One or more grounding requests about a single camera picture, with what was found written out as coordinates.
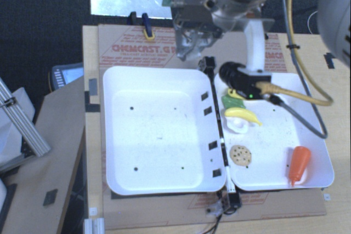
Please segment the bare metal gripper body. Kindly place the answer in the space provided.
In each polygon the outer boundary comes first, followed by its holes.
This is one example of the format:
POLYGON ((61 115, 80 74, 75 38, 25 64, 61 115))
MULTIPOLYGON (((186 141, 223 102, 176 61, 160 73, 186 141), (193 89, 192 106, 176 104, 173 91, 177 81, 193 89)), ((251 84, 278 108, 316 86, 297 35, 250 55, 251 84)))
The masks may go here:
POLYGON ((176 9, 176 25, 197 28, 213 25, 209 30, 230 31, 246 14, 263 0, 170 0, 176 9))

